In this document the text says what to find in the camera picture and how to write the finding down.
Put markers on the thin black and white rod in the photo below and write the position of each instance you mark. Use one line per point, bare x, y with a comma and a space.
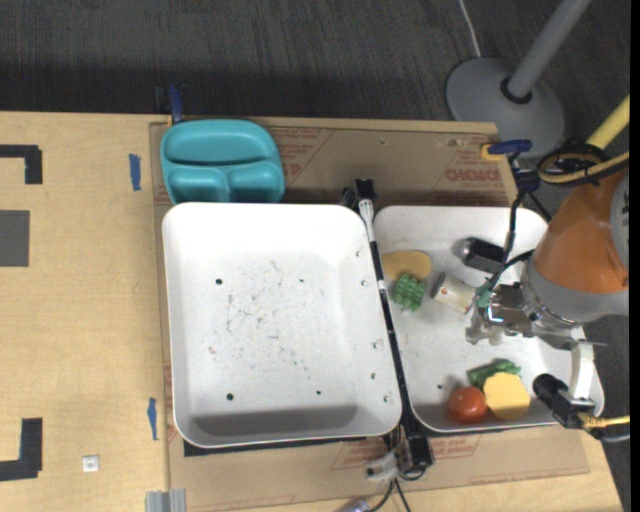
387, 310

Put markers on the white plastic tray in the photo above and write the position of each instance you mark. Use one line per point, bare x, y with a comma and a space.
280, 325
430, 345

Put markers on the green grapes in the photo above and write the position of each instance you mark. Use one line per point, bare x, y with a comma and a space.
407, 292

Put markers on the green lettuce leaf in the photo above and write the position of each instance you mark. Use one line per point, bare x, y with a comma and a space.
487, 371

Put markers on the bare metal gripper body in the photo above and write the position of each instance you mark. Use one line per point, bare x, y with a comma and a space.
512, 307

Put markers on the black cylinder on white bracket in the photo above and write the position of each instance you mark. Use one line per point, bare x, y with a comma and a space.
552, 392

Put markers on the red tomato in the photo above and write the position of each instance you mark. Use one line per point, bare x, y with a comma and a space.
467, 405

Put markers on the brown cardboard board red print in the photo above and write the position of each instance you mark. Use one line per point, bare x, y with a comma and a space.
400, 155

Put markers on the small white square piece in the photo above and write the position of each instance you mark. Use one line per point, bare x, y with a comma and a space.
90, 463

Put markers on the white stand with round base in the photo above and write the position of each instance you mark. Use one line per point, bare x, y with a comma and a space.
500, 95

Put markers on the blue divided plate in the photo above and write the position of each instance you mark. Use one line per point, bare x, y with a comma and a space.
220, 160

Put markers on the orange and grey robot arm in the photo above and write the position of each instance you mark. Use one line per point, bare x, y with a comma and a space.
575, 250

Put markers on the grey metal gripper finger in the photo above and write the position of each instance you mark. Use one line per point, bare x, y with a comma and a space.
495, 334
476, 330

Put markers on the white can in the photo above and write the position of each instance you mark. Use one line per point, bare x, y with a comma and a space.
452, 294

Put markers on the yellow cheese slice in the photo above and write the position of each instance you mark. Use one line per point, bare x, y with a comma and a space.
506, 396

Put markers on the tan biscuit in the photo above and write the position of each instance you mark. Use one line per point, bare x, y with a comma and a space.
407, 262

